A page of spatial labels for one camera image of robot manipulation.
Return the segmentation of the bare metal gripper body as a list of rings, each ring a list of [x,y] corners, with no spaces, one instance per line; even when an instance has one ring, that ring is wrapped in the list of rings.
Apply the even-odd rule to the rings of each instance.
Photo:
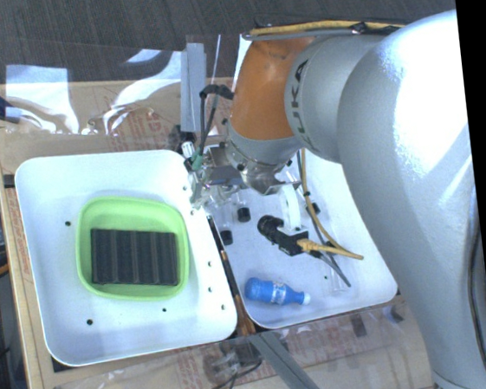
[[[274,195],[284,185],[292,185],[294,189],[301,185],[298,179],[280,181],[276,176],[297,151],[292,138],[225,142],[206,151],[205,183],[210,186],[243,185],[266,196]]]

